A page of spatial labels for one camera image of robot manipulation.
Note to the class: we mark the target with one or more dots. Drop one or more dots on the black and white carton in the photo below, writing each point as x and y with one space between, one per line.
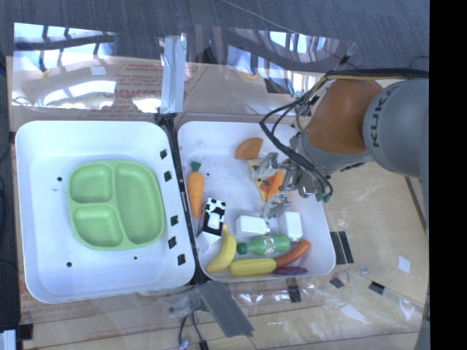
214 213

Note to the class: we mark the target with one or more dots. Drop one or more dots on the green divided plate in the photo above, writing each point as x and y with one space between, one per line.
138 202

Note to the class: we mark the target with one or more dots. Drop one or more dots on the white plastic bottle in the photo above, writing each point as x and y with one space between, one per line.
292 226
250 226

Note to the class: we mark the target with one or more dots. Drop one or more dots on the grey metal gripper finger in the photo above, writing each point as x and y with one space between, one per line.
277 206
269 162

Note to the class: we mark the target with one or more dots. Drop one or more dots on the small orange carrot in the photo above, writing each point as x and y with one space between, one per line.
275 184

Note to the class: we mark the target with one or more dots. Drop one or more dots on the orange carrot green top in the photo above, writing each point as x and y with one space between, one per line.
195 191

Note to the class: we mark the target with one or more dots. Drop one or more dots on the yellow banana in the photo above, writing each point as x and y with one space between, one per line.
228 250

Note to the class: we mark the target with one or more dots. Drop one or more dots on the purple eggplant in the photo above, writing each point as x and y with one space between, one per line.
292 270

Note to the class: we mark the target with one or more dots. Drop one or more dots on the brown bread slice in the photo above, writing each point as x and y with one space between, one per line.
250 148

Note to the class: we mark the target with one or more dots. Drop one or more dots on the yellow pizza slice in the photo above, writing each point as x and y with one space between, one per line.
263 186

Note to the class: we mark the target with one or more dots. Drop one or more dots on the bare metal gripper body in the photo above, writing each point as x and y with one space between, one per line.
308 182

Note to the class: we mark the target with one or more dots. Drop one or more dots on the white plastic tray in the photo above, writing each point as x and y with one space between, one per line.
47 213
222 151

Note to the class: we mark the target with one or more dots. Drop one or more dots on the orange sausage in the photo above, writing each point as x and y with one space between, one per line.
295 253

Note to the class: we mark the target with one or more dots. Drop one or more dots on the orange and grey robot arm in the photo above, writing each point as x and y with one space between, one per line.
394 122

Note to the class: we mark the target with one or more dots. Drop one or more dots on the yellow corn cob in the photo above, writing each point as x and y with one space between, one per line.
251 267

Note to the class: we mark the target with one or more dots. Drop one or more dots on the green bottle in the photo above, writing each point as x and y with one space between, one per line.
268 244

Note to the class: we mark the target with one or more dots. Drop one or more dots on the brown cardboard board red print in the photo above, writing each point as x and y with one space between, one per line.
54 312

